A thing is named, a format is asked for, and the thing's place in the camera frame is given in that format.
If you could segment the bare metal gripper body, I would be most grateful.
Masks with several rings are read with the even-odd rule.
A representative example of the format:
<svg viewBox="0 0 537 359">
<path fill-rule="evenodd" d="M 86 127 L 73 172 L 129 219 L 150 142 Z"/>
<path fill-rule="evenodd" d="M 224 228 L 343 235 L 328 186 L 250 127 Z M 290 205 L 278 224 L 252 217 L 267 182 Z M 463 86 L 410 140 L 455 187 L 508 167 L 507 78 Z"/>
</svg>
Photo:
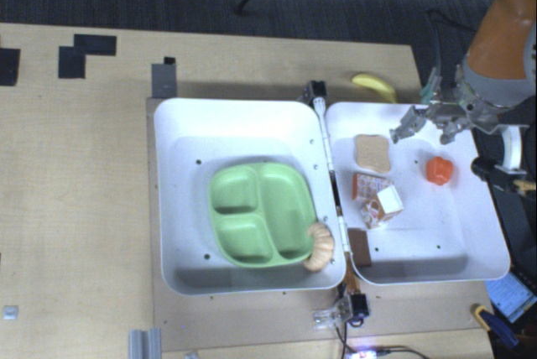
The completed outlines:
<svg viewBox="0 0 537 359">
<path fill-rule="evenodd" d="M 463 120 L 485 133 L 494 133 L 499 118 L 509 107 L 486 100 L 478 94 L 462 74 L 456 76 L 449 91 L 441 90 L 442 76 L 431 74 L 425 85 L 426 116 L 437 127 L 440 122 Z"/>
</svg>

